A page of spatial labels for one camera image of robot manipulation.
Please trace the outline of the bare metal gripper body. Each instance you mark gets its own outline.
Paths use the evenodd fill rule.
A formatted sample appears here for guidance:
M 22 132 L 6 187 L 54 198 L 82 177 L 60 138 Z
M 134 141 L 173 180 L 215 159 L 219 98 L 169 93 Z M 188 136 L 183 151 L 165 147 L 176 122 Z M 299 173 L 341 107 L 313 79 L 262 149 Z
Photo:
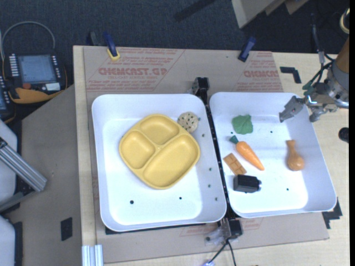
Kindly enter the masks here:
M 335 112 L 349 108 L 349 80 L 327 78 L 311 85 L 305 92 L 305 104 L 316 112 Z

